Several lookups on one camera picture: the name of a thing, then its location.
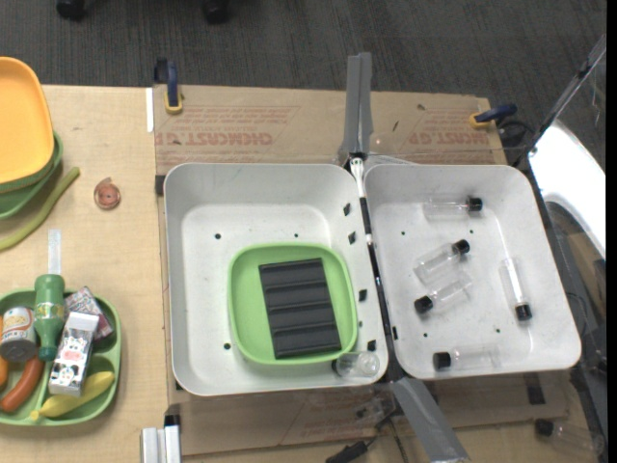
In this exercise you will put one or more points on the thin black and white rod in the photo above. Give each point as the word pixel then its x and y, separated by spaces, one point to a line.
pixel 367 220

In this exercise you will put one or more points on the black ribbed rectangular tray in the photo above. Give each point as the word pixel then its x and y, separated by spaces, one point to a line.
pixel 299 307

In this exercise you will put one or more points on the brown cardboard board red print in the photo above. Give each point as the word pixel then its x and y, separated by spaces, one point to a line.
pixel 308 123

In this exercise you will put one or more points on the green square plate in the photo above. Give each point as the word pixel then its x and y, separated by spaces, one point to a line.
pixel 246 302

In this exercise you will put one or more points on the white plastic tray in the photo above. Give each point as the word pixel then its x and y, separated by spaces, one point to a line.
pixel 202 278
pixel 482 326

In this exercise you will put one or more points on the clear plastic bottle black cap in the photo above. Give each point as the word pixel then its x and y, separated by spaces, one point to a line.
pixel 359 364
pixel 436 262
pixel 474 358
pixel 446 295
pixel 446 208
pixel 514 282
pixel 571 436

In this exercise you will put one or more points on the red and white packet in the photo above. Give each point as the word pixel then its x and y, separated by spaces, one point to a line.
pixel 91 304

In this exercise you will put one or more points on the green divided plate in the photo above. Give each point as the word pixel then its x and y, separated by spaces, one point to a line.
pixel 107 350

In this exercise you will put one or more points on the long green bean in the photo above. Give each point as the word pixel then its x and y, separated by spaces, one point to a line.
pixel 43 212

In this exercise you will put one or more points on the white milk carton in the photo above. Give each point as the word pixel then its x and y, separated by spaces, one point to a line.
pixel 72 355

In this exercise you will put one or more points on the green bottle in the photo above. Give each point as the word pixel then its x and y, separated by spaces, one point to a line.
pixel 48 307

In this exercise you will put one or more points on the yellow banana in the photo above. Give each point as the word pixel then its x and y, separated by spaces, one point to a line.
pixel 79 393

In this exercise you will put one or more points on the orange plate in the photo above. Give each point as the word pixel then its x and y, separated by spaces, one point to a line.
pixel 21 123

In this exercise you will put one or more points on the small can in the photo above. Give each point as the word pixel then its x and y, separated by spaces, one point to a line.
pixel 17 333

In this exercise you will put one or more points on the red sausage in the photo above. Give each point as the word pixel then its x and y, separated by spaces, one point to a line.
pixel 24 386

